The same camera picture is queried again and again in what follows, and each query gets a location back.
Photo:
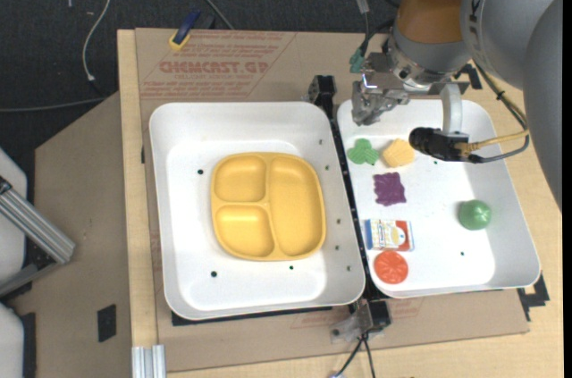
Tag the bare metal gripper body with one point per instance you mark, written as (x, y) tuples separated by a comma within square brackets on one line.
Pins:
[(389, 77)]

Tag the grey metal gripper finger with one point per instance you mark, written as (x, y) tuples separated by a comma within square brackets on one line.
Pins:
[(362, 108), (383, 106)]

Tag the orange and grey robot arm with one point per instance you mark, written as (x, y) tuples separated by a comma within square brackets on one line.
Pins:
[(500, 10)]

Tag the green toy broccoli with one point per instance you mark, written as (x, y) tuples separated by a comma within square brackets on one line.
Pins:
[(362, 152)]

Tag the yellow ridged toy food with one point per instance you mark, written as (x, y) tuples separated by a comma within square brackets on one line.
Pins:
[(398, 153)]

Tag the purple toy grapes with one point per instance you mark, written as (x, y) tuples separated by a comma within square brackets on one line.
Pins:
[(389, 189)]

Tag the thin black and white rod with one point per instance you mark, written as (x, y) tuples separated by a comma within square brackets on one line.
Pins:
[(349, 197)]

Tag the white plastic tray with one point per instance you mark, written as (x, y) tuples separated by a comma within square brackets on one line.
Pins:
[(438, 206), (187, 211)]

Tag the small white printed carton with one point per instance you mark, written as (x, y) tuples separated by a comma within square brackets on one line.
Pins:
[(388, 234)]

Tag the yellow divided plate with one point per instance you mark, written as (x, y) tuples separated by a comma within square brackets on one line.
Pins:
[(268, 206)]

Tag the green round toy fruit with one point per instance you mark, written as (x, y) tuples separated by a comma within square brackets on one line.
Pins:
[(474, 215)]

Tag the brown cardboard board red print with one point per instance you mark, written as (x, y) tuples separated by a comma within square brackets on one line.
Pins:
[(214, 68)]

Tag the orange toy citrus slice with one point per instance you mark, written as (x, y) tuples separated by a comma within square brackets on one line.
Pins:
[(391, 266)]

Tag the black cylinder on white bracket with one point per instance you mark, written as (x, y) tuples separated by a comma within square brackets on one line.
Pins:
[(435, 142)]

